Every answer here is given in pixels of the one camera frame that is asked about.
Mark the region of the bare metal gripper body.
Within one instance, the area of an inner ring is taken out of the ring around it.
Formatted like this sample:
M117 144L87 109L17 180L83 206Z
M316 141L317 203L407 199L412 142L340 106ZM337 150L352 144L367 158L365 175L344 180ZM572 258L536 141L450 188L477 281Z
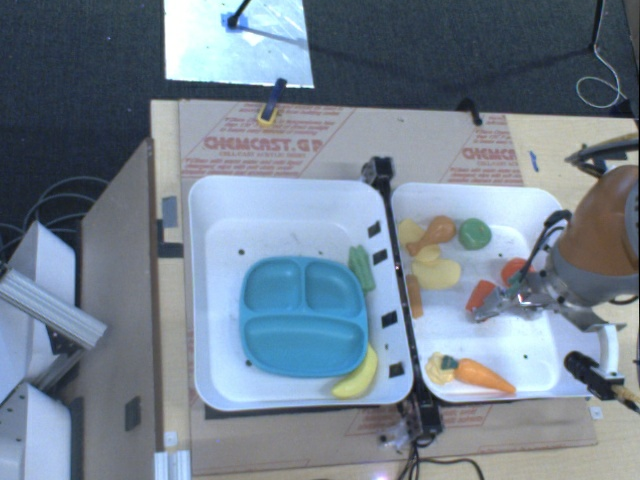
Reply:
M544 311L566 315L575 309L571 295L567 283L551 271L516 273L507 279L500 315L536 318Z

